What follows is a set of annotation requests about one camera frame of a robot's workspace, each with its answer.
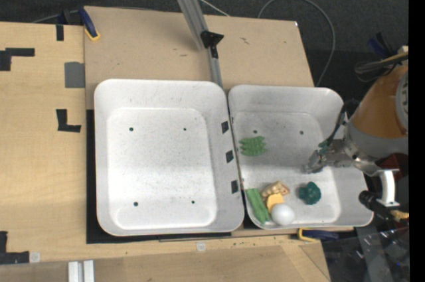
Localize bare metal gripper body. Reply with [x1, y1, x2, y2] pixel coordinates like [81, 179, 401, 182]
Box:
[324, 138, 363, 169]

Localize white plastic tray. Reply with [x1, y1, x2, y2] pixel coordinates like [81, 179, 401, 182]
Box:
[227, 84, 375, 231]
[93, 78, 246, 238]

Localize dark green broccoli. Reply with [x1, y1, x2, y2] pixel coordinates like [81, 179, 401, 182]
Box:
[298, 181, 322, 206]

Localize beige pizza slice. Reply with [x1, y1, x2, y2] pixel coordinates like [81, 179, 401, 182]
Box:
[260, 180, 291, 200]

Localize yellow cheese piece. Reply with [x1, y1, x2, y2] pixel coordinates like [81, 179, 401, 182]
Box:
[266, 193, 286, 212]

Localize white egg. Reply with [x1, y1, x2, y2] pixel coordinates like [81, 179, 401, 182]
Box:
[270, 203, 296, 226]

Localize green pea pods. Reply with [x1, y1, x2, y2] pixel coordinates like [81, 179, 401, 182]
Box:
[238, 135, 268, 157]

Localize green celery stick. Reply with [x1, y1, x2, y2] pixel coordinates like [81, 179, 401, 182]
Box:
[245, 188, 272, 226]

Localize brown cardboard board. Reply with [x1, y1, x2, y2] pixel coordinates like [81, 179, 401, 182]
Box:
[83, 5, 355, 239]

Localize black cylinder on white bracket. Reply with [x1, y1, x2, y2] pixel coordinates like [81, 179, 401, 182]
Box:
[358, 168, 401, 219]

